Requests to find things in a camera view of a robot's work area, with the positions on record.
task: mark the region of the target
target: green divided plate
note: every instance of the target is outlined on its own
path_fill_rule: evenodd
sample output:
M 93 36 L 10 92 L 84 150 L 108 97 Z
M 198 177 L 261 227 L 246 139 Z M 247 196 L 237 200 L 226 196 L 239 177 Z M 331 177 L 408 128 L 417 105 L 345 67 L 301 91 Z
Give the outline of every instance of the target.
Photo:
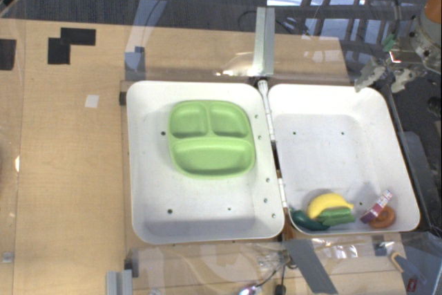
M 173 164 L 184 175 L 233 177 L 255 164 L 249 118 L 231 102 L 180 102 L 171 110 L 168 130 Z

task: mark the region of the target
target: toy banana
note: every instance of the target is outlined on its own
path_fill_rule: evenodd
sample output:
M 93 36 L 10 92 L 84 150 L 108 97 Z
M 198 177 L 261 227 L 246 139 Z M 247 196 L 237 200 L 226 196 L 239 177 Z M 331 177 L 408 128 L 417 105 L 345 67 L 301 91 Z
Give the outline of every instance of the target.
M 347 203 L 337 193 L 326 193 L 314 198 L 307 207 L 307 216 L 310 219 L 316 218 L 322 211 L 328 208 L 347 207 L 353 209 L 353 204 Z

